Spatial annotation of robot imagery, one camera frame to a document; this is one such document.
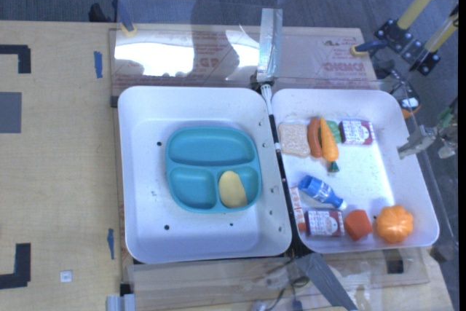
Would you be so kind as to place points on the toy bread slice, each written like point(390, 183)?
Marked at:
point(293, 139)

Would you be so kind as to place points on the teal divided plate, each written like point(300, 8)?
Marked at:
point(204, 149)

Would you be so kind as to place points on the blue plastic bottle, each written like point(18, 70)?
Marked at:
point(320, 191)

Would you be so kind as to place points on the orange toy sausage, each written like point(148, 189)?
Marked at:
point(314, 138)

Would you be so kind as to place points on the red and white carton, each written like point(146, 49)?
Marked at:
point(357, 132)
point(324, 223)

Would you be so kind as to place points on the orange toy carrot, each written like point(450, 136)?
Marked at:
point(329, 143)

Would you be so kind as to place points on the yellow oval toy potato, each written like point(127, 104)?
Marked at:
point(232, 190)

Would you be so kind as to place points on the orange red cube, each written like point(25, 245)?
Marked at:
point(358, 225)

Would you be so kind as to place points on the green toy leaf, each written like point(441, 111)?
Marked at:
point(335, 131)

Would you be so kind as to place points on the orange toy pumpkin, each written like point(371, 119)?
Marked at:
point(394, 224)

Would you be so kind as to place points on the white plastic tray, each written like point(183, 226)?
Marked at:
point(364, 178)
point(145, 175)

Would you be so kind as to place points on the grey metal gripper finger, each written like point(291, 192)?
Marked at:
point(447, 151)
point(418, 140)

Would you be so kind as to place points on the white orange printed packet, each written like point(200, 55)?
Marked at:
point(296, 202)

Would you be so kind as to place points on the brown cardboard board red print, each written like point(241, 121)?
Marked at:
point(320, 58)

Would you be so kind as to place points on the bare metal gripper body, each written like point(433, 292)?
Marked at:
point(447, 133)

